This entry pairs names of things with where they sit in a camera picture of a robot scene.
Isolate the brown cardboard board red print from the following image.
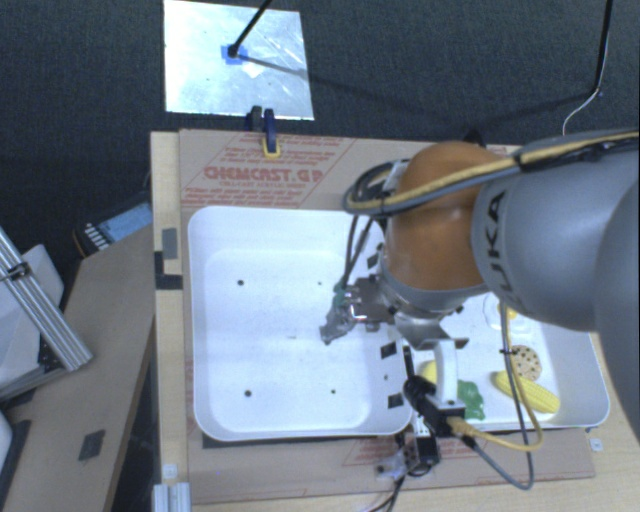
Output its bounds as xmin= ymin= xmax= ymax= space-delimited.
xmin=178 ymin=128 xmax=596 ymax=505

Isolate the white and yellow fried egg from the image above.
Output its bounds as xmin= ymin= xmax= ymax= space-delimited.
xmin=482 ymin=293 xmax=534 ymax=335

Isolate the green leafy toy vegetable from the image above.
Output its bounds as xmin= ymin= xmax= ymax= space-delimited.
xmin=455 ymin=379 xmax=487 ymax=421

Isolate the black cylinder on white bracket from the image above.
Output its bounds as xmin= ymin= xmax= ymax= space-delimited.
xmin=402 ymin=337 xmax=470 ymax=437

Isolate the black block with thin wires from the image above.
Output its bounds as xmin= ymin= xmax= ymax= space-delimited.
xmin=404 ymin=435 xmax=442 ymax=476

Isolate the brown chocolate chip biscuit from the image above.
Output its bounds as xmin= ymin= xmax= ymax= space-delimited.
xmin=509 ymin=344 xmax=544 ymax=381

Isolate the white plastic tray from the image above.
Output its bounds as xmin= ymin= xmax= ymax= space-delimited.
xmin=187 ymin=205 xmax=414 ymax=442
xmin=405 ymin=293 xmax=612 ymax=433

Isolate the yellow corn cob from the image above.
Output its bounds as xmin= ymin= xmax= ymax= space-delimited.
xmin=491 ymin=369 xmax=562 ymax=414

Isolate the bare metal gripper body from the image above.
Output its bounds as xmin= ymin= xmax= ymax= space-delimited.
xmin=348 ymin=274 xmax=449 ymax=350

